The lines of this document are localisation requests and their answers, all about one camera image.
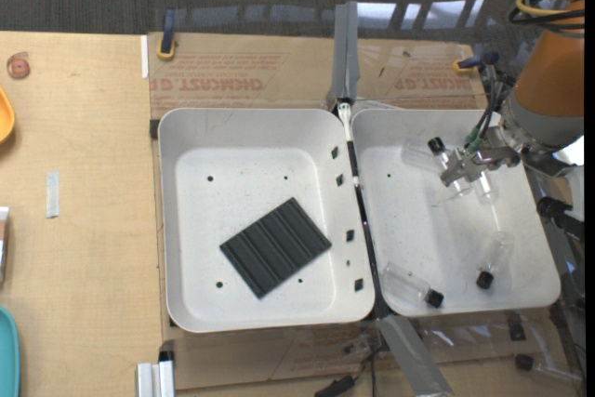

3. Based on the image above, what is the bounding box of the black ribbed mat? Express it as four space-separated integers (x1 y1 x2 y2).
218 196 334 300

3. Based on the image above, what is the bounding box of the orange plate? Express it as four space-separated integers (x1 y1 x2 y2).
0 86 16 145

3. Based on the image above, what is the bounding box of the clear plastic bottle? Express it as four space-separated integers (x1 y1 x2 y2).
473 171 501 206
401 140 437 169

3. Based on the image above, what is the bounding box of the teal plate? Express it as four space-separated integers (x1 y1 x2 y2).
0 305 21 397

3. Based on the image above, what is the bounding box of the white plastic tray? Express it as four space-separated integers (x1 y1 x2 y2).
350 108 562 319
156 107 377 335

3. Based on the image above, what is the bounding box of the brown tape roll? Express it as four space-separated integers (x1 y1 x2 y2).
6 51 32 80

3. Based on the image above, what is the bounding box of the black cylinder on white bracket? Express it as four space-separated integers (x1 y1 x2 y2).
536 135 586 239

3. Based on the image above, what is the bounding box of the brown cardboard board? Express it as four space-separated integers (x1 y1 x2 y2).
147 31 574 391

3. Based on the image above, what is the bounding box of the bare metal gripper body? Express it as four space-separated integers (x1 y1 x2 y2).
466 125 522 172

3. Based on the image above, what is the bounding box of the clear bottle with black cap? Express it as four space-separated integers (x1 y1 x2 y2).
427 137 473 204
381 262 445 310
475 231 515 291
514 353 583 386

